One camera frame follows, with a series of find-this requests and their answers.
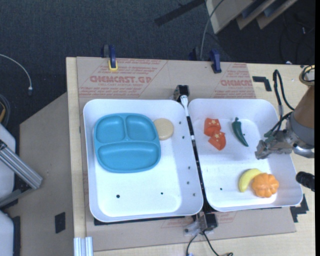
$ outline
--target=tomato piece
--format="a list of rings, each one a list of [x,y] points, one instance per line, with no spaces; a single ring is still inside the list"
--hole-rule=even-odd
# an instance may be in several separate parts
[[[209,143],[212,144],[217,150],[222,150],[226,146],[226,136],[222,131],[215,131],[211,138],[209,139]]]
[[[206,118],[204,121],[204,134],[212,137],[214,132],[220,131],[221,126],[219,119]]]

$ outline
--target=beige cookie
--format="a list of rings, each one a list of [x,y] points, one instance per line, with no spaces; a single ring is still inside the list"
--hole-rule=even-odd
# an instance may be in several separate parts
[[[157,120],[154,120],[153,123],[158,132],[160,141],[169,139],[174,133],[174,126],[168,119],[159,118]]]

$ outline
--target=blue divided plate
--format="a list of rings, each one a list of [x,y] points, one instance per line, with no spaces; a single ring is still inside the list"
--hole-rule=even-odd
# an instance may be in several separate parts
[[[161,157],[156,127],[142,114],[103,116],[94,126],[93,138],[98,162],[110,172],[147,171],[157,165]]]

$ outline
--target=cardboard sheet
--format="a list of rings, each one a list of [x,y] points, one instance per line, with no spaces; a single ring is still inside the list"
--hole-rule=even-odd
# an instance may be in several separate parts
[[[83,120],[84,105],[92,99],[170,99],[177,85],[188,85],[196,98],[255,99],[245,63],[223,62],[215,74],[209,61],[117,59],[118,71],[110,71],[108,59],[77,57],[79,116],[82,148],[86,235],[95,251],[186,243],[182,218],[101,224],[89,209],[88,171]],[[218,227],[209,239],[229,239],[295,232],[289,207],[216,212]]]

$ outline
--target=black connector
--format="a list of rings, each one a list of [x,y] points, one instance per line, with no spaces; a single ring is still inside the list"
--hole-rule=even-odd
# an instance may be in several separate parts
[[[29,95],[29,96],[32,95],[32,91],[33,91],[33,88],[32,88],[32,87],[29,87],[29,89],[28,89],[28,95]]]
[[[205,221],[207,225],[207,229],[206,229],[207,231],[211,231],[216,227],[218,227],[217,218],[214,213],[205,213],[204,216],[205,216]]]
[[[311,173],[300,171],[295,176],[295,180],[302,186],[311,189],[313,192],[315,192],[315,176]]]
[[[174,92],[173,92],[173,99],[176,101],[176,102],[181,102],[181,99],[180,97],[182,95],[185,95],[185,96],[189,96],[190,92],[189,92],[189,86],[188,85],[182,85],[182,84],[179,84],[177,85],[177,87],[175,88]]]

